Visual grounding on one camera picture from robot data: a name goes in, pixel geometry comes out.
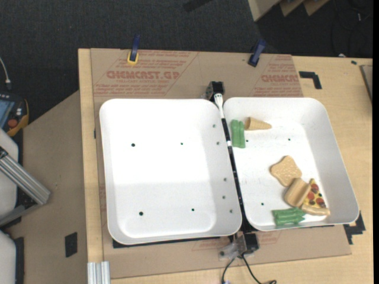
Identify white plastic tray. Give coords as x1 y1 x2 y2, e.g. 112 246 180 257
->
222 96 360 232
98 98 243 246

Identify toy pizza slice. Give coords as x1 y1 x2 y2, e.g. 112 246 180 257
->
301 178 331 217

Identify tan toy bread slice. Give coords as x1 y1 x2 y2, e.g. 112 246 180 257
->
269 155 303 188

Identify green toy beans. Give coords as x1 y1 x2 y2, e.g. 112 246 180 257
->
271 207 306 227
230 119 247 149

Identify brown cardboard board red print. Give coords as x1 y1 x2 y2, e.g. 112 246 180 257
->
89 47 353 280

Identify tan toy ice cream cone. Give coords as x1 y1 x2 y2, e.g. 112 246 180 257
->
243 117 272 131

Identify tan toy bread roll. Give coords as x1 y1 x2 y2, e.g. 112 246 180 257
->
283 177 310 208

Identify thin black and white rod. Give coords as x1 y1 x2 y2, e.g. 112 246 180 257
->
213 92 247 222

